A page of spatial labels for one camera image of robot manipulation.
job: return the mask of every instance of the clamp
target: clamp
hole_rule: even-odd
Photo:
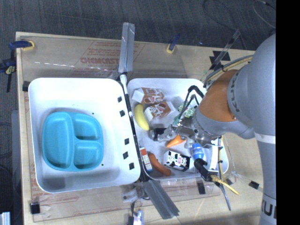
[[[10,91],[12,73],[16,71],[15,50],[17,48],[22,48],[24,51],[32,49],[34,48],[34,43],[32,41],[15,41],[9,43],[8,47],[11,50],[10,58],[0,60],[0,73],[8,75],[6,92]]]
[[[176,45],[176,43],[177,43],[177,41],[178,41],[179,38],[180,38],[180,34],[177,34],[175,37],[173,37],[169,41],[167,49],[166,49],[167,53],[172,54],[174,52],[175,45]]]

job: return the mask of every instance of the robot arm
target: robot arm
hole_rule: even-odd
[[[229,70],[207,90],[196,109],[193,126],[202,137],[232,132],[255,137],[262,161],[263,200],[260,225],[277,224],[276,215],[276,35],[265,40],[252,61],[240,70]]]

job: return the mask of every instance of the small box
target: small box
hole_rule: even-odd
[[[162,102],[164,97],[161,89],[139,88],[134,91],[131,98],[141,104],[155,104]]]
[[[150,159],[148,157],[148,153],[147,153],[146,149],[144,147],[141,147],[140,152],[141,152],[142,160],[144,162],[146,171],[149,173],[152,172],[153,171],[152,165],[150,163]]]
[[[171,102],[161,102],[147,107],[144,116],[150,122],[152,119],[163,118],[174,111],[176,110]]]
[[[163,165],[185,172],[189,169],[190,160],[188,156],[169,150],[164,154]]]

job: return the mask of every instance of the wooden table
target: wooden table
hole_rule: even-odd
[[[32,215],[30,213],[30,204],[33,202],[33,198],[37,198],[38,185],[35,184],[32,176],[34,173],[34,164],[32,163],[32,140],[30,137],[30,123],[28,120],[28,93],[24,91],[24,82],[32,81],[33,79],[41,76],[76,76],[76,74],[82,74],[83,67],[87,64],[87,58],[95,58],[95,56],[107,56],[110,53],[111,64],[113,59],[118,58],[118,40],[96,39],[96,38],[84,38],[84,37],[67,37],[47,34],[33,34],[25,32],[17,32],[16,40],[32,40],[45,41],[45,44],[62,43],[66,42],[64,51],[55,45],[53,45],[51,52],[47,51],[42,44],[36,44],[35,49],[31,51],[22,51],[17,49],[17,82],[18,82],[18,104],[19,104],[19,119],[20,119],[20,136],[21,136],[21,163],[22,163],[22,204],[23,204],[23,220],[25,225],[31,224],[44,224],[44,225],[82,225],[82,224],[105,224],[105,225],[121,225],[127,224],[130,209],[123,207],[121,209],[111,208],[111,211],[105,212],[83,212],[84,216],[78,216],[80,214],[73,214],[73,216],[49,219],[43,221],[42,218],[38,218],[39,215]],[[68,46],[68,42],[74,39],[74,41],[80,41],[80,43],[74,43],[73,47]],[[99,46],[102,49],[95,50],[94,53],[91,50],[88,52],[88,48],[93,48],[95,42],[99,42]],[[103,46],[109,45],[106,51]],[[156,43],[142,43],[135,42],[134,53],[134,69],[137,73],[131,75],[129,79],[134,76],[158,76],[165,71],[172,75],[181,74],[185,77],[201,79],[203,77],[204,70],[208,70],[211,65],[211,58],[216,56],[217,51],[222,51],[222,48],[209,48],[209,47],[196,47],[176,45],[173,54],[166,52],[166,44]],[[36,60],[29,63],[26,59],[30,58],[30,54]],[[231,60],[241,58],[246,55],[251,55],[253,51],[244,50],[229,50],[229,56]],[[102,60],[103,64],[98,63],[98,66],[105,67],[105,63],[108,64],[109,60]],[[243,140],[236,135],[226,134],[225,143],[227,155],[233,161],[233,168],[231,170],[242,175],[241,178],[232,185],[234,189],[239,191],[240,195],[232,193],[229,189],[226,190],[232,210],[229,211],[225,199],[220,193],[219,195],[213,194],[197,199],[187,199],[184,201],[177,201],[175,205],[180,210],[178,217],[172,219],[163,220],[151,204],[142,206],[140,209],[143,211],[143,218],[145,224],[201,224],[213,225],[213,224],[239,224],[249,225],[258,224],[260,216],[260,207],[262,201],[262,192],[255,190],[247,185],[247,179],[253,180],[259,184],[263,184],[262,166],[260,161],[260,155],[255,139]],[[60,203],[60,210],[71,209],[70,203]]]

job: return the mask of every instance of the sausage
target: sausage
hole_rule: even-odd
[[[169,168],[166,168],[165,166],[161,165],[153,153],[149,153],[148,157],[149,157],[151,165],[154,168],[156,168],[159,172],[161,172],[165,176],[171,175],[171,170]]]

